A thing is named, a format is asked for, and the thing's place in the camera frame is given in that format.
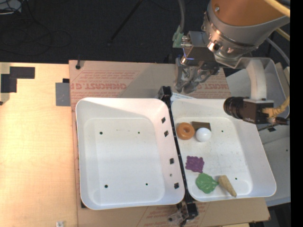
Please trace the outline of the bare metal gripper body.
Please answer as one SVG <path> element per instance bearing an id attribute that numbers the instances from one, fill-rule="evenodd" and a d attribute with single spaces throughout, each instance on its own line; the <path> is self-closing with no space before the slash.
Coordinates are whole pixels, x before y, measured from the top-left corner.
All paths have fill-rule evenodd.
<path id="1" fill-rule="evenodd" d="M 258 48 L 257 44 L 239 42 L 218 30 L 176 32 L 176 47 L 183 50 L 182 65 L 197 66 L 201 62 L 215 62 L 221 66 L 239 69 L 240 59 Z"/>

